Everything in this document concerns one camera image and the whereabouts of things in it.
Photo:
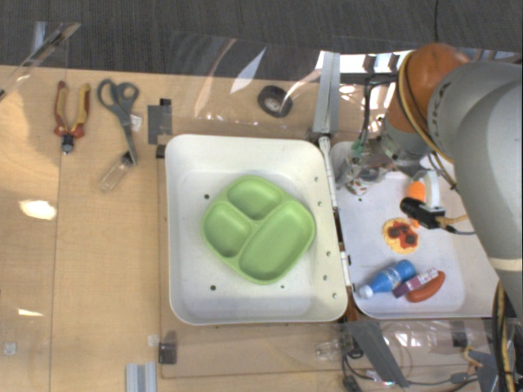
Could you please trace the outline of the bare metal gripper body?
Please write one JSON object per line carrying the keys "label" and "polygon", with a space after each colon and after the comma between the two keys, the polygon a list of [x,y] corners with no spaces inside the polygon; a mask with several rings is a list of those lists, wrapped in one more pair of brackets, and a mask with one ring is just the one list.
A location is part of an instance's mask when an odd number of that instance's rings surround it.
{"label": "bare metal gripper body", "polygon": [[393,170],[392,160],[385,154],[378,142],[355,142],[348,155],[350,170],[349,180],[361,184],[380,182]]}

